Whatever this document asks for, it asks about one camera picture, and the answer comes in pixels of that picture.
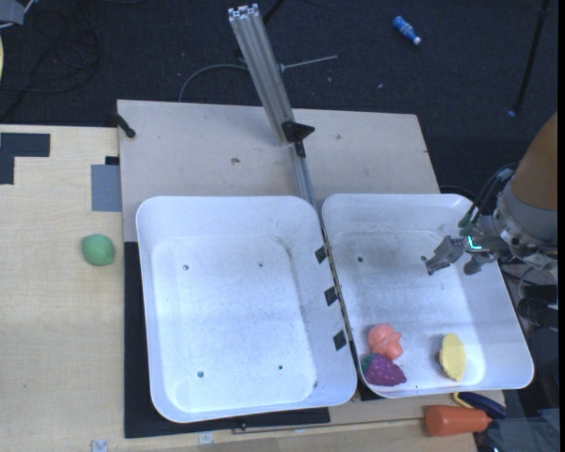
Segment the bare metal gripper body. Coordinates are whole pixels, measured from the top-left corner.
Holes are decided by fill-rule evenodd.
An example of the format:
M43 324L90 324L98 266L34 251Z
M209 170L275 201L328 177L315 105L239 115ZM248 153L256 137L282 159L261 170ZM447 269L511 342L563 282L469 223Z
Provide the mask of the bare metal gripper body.
M465 235L465 250L491 260L514 257L529 265L556 265L557 212L497 207Z

